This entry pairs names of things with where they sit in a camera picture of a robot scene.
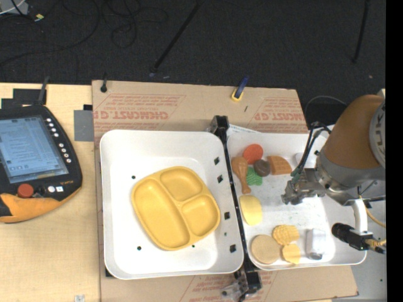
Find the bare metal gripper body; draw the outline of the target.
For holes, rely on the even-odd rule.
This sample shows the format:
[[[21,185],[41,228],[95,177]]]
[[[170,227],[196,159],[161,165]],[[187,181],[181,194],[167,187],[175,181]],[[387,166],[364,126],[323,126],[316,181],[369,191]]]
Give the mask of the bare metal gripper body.
[[[292,172],[292,204],[300,204],[305,198],[329,196],[341,206],[352,205],[357,195],[350,188],[317,168]]]

